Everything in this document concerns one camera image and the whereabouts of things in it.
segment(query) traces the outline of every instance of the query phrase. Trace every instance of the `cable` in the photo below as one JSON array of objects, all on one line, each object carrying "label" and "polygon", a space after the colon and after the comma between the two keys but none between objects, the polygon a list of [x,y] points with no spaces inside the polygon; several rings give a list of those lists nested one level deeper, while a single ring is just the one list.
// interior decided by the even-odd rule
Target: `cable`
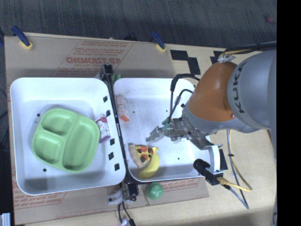
[{"label": "cable", "polygon": [[242,199],[238,194],[237,192],[235,192],[230,186],[228,185],[222,185],[224,188],[230,190],[241,202],[242,204],[247,208],[249,209],[249,205],[246,203],[245,199]]},{"label": "cable", "polygon": [[236,170],[236,172],[238,173],[239,177],[243,180],[243,182],[244,182],[244,183],[246,184],[246,186],[249,188],[249,191],[252,191],[252,187],[248,184],[248,182],[247,182],[247,181],[244,179],[244,177],[241,175],[241,173],[239,172],[239,170],[238,170],[238,168],[237,168],[237,166],[236,166],[236,163],[234,162],[234,159],[233,159],[234,155],[233,155],[232,152],[231,152],[231,151],[232,151],[232,148],[231,148],[230,135],[231,135],[231,130],[228,129],[228,130],[227,130],[228,151],[229,151],[229,157],[230,157],[231,167],[232,167],[232,170],[233,170],[233,172],[234,172],[235,180],[236,180],[236,182],[237,182],[237,185],[240,186],[240,185],[239,185],[239,182],[238,182],[237,175],[236,175],[236,173],[235,173],[235,170]]},{"label": "cable", "polygon": [[227,48],[223,53],[219,55],[218,58],[225,55],[233,55],[233,54],[247,54],[254,51],[264,51],[277,48],[277,42],[269,42],[269,43],[258,43],[253,45],[242,46],[238,48]]},{"label": "cable", "polygon": [[127,210],[126,210],[126,208],[124,206],[124,201],[122,201],[122,206],[123,206],[123,210],[124,210],[124,212],[126,212],[128,218],[131,219],[130,215],[128,214],[128,212],[127,212]]},{"label": "cable", "polygon": [[119,215],[119,221],[122,224],[122,219],[121,219],[121,215],[120,215],[120,206],[121,206],[121,203],[118,204],[118,215]]},{"label": "cable", "polygon": [[198,78],[198,77],[195,77],[195,76],[194,76],[193,74],[191,74],[191,73],[180,73],[180,74],[177,74],[177,75],[172,79],[171,84],[170,84],[170,91],[171,91],[171,95],[170,95],[170,114],[169,114],[167,123],[170,123],[171,116],[172,116],[173,100],[174,100],[174,89],[175,89],[175,86],[176,86],[178,80],[179,80],[179,79],[183,79],[183,78],[192,78],[192,79],[195,79],[195,80],[199,81],[199,78]]},{"label": "cable", "polygon": [[118,216],[119,216],[119,221],[120,221],[120,223],[122,224],[122,218],[121,218],[121,214],[120,214],[120,207],[121,207],[121,204],[122,204],[122,206],[123,206],[124,212],[126,212],[126,214],[127,214],[127,216],[128,216],[128,219],[129,219],[128,222],[129,222],[130,226],[135,226],[134,220],[130,217],[129,213],[128,213],[127,210],[126,210],[126,207],[125,207],[125,205],[124,205],[124,201],[122,201],[120,204],[118,204]]},{"label": "cable", "polygon": [[[247,192],[250,192],[250,191],[252,191],[252,188],[251,188],[251,186],[247,183],[247,181],[243,178],[243,176],[242,176],[241,173],[239,172],[239,170],[238,170],[238,168],[237,168],[237,166],[236,166],[236,164],[235,164],[235,162],[234,162],[234,159],[233,159],[234,155],[233,155],[232,152],[231,152],[230,134],[231,134],[231,130],[228,129],[228,130],[227,130],[228,151],[229,151],[229,157],[230,157],[230,163],[231,163],[232,171],[233,171],[233,173],[234,173],[234,177],[235,177],[235,180],[236,180],[236,183],[237,183],[237,184],[231,183],[231,182],[229,182],[228,180],[226,180],[226,179],[223,178],[223,177],[218,177],[217,180],[219,181],[219,183],[220,183],[223,187],[225,187],[225,188],[229,189],[231,192],[233,192],[233,193],[235,194],[235,196],[236,196],[236,197],[244,204],[244,206],[245,206],[247,209],[249,209],[248,203],[247,203],[247,201],[246,201],[246,199],[245,199],[245,196],[244,196],[244,193],[243,193],[242,190],[247,191]],[[237,178],[237,175],[236,175],[236,173],[235,173],[235,170],[236,170],[236,172],[238,173],[238,175],[240,176],[240,178],[243,180],[243,182],[248,186],[248,188],[244,188],[244,187],[241,187],[241,186],[240,186],[239,181],[238,181],[238,178]],[[239,195],[238,195],[238,194],[230,187],[230,185],[231,185],[231,186],[234,186],[234,187],[236,187],[236,188],[238,188],[238,189],[240,190],[240,193],[241,193],[242,198],[241,198],[241,197],[240,197],[240,196],[239,196]]]},{"label": "cable", "polygon": [[178,95],[177,99],[175,100],[175,102],[174,102],[174,107],[172,107],[172,100],[173,100],[173,98],[171,98],[170,114],[169,114],[169,116],[168,116],[168,122],[167,122],[167,123],[170,123],[171,117],[173,116],[173,113],[174,113],[174,111],[175,111],[177,105],[179,104],[179,102],[180,102],[180,100],[181,100],[181,95],[182,95],[183,92],[185,92],[185,91],[190,92],[190,93],[193,93],[193,92],[192,92],[191,90],[189,90],[189,89],[183,89],[183,90],[180,92],[180,94]]}]

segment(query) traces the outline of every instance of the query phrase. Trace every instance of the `white bin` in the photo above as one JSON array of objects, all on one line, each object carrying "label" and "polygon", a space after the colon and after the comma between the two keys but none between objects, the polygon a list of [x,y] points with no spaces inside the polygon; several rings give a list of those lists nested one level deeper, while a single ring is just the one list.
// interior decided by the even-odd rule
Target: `white bin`
[{"label": "white bin", "polygon": [[[154,176],[148,179],[139,177],[139,169],[130,156],[130,144],[146,145],[146,138],[156,127],[162,127],[162,121],[170,112],[170,84],[172,79],[150,78],[122,78],[114,83],[115,96],[122,96],[127,101],[129,121],[120,120],[121,134],[127,156],[131,175],[140,182],[164,181],[184,178],[201,177],[193,168],[193,163],[200,158],[210,163],[208,150],[199,150],[189,140],[182,139],[174,143],[170,138],[164,137],[151,145],[159,148],[160,166]],[[183,89],[194,90],[193,84],[188,80],[178,80],[174,101]],[[187,103],[191,93],[184,92],[177,106],[173,118],[182,114],[182,103]]]},{"label": "white bin", "polygon": [[[109,91],[104,82],[94,78],[20,78],[12,83],[10,96],[16,180],[24,193],[38,195],[110,186],[124,179],[124,159]],[[100,143],[91,165],[83,172],[66,172],[48,166],[32,153],[32,138],[40,119],[46,111],[56,107],[81,113],[93,120],[107,111],[111,113],[107,120],[110,139],[114,139],[114,143],[110,139]]]}]

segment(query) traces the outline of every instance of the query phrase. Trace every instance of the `green divided plate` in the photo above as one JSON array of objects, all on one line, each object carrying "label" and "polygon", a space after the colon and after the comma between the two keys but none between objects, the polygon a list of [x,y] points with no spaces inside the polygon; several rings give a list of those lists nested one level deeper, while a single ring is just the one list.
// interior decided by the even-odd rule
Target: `green divided plate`
[{"label": "green divided plate", "polygon": [[82,172],[95,157],[100,130],[92,119],[62,108],[48,110],[32,140],[33,154],[43,163]]}]

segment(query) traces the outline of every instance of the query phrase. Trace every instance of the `toy banana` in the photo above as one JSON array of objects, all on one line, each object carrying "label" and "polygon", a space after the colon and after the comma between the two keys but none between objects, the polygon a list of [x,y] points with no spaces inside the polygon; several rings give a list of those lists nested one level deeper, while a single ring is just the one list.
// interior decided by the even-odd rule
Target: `toy banana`
[{"label": "toy banana", "polygon": [[153,155],[151,157],[151,161],[150,161],[149,165],[139,173],[139,177],[142,179],[147,179],[147,178],[152,177],[159,168],[160,158],[157,153],[158,148],[153,147],[152,149],[153,149]]}]

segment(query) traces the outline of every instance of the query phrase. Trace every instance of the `toy pizza slice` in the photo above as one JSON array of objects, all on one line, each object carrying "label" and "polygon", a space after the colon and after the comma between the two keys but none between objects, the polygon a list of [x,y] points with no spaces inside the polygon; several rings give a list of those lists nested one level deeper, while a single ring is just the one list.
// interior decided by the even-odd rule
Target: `toy pizza slice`
[{"label": "toy pizza slice", "polygon": [[153,155],[153,147],[145,145],[131,144],[129,146],[130,155],[138,168],[147,165]]}]

